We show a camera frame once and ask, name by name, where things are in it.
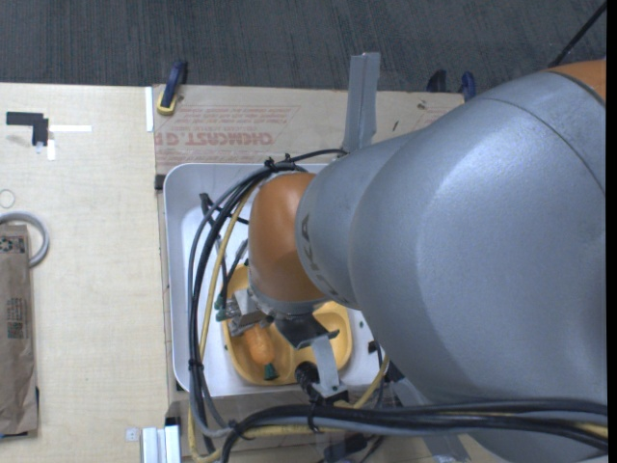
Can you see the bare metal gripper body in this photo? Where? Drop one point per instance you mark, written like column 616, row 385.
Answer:
column 247, row 312

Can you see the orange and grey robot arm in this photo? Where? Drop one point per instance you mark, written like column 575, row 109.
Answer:
column 458, row 239

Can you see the orange carrot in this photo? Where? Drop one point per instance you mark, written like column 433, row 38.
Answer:
column 260, row 347

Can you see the white plastic tray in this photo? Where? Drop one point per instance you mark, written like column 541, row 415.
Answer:
column 177, row 268

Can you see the yellow divided plate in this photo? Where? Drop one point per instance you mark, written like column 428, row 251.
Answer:
column 337, row 326

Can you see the brown cardboard board red print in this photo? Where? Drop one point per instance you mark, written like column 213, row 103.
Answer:
column 217, row 114

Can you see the brown paper bag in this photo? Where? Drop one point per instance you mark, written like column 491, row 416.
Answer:
column 17, row 355

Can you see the black cylinder on white bracket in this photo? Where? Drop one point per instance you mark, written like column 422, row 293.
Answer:
column 328, row 364

